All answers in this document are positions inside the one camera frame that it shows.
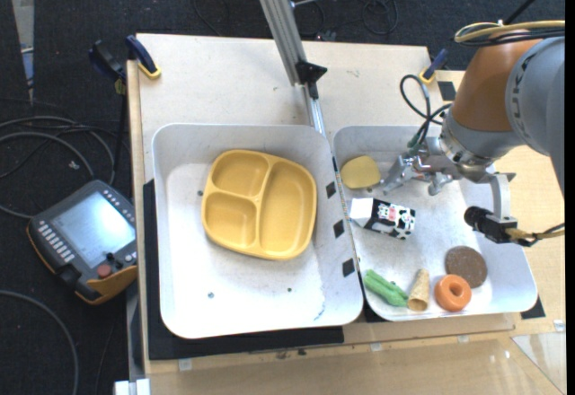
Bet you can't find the brown round biscuit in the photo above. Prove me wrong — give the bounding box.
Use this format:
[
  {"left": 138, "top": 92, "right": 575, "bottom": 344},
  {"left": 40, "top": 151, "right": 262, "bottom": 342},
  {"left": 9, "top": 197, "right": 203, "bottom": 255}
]
[{"left": 444, "top": 245, "right": 489, "bottom": 290}]

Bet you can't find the black cylinder on white bracket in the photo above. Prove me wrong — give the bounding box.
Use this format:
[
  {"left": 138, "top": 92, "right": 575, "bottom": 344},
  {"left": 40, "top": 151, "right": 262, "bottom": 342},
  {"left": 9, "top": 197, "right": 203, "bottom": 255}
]
[{"left": 463, "top": 171, "right": 519, "bottom": 245}]

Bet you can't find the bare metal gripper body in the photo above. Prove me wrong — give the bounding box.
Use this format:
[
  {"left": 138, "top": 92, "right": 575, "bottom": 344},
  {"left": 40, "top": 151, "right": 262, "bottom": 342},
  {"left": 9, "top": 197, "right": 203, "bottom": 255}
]
[{"left": 401, "top": 136, "right": 496, "bottom": 182}]

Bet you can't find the white and black milk carton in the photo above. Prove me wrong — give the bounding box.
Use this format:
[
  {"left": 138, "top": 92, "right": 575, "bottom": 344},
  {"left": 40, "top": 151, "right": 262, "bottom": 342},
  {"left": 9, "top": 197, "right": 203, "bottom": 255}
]
[{"left": 348, "top": 197, "right": 417, "bottom": 241}]

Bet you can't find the yellow divided plate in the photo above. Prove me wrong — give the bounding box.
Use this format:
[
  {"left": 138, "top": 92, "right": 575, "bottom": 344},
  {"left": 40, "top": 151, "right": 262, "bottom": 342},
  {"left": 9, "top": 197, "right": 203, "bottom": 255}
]
[{"left": 199, "top": 148, "right": 319, "bottom": 262}]

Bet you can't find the green bean pod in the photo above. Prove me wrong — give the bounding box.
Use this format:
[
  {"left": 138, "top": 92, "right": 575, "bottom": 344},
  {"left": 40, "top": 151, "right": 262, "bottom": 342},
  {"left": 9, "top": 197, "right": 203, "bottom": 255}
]
[{"left": 362, "top": 268, "right": 410, "bottom": 309}]

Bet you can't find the yellow round biscuit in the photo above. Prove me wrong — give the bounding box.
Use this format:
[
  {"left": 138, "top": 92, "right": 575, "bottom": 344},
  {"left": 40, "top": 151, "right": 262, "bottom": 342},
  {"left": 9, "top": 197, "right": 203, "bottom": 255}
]
[{"left": 339, "top": 154, "right": 383, "bottom": 190}]

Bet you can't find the pale wood board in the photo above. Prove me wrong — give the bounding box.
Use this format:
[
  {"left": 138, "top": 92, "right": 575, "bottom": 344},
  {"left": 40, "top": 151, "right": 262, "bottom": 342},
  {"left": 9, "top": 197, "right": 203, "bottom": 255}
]
[{"left": 134, "top": 32, "right": 518, "bottom": 377}]

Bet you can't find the tan ice cream cone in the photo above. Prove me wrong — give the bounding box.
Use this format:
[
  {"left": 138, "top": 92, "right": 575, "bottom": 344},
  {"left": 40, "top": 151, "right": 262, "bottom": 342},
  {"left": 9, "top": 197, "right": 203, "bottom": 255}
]
[{"left": 406, "top": 268, "right": 431, "bottom": 312}]

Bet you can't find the orange doughnut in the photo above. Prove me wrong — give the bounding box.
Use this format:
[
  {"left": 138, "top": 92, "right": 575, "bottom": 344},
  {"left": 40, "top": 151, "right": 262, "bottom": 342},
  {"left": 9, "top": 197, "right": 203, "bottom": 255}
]
[{"left": 433, "top": 274, "right": 473, "bottom": 313}]

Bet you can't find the white plastic tray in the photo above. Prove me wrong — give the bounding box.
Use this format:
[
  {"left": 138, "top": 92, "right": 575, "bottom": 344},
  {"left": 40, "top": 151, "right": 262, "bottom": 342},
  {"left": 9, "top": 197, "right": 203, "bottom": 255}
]
[
  {"left": 151, "top": 122, "right": 366, "bottom": 340},
  {"left": 332, "top": 125, "right": 540, "bottom": 323}
]

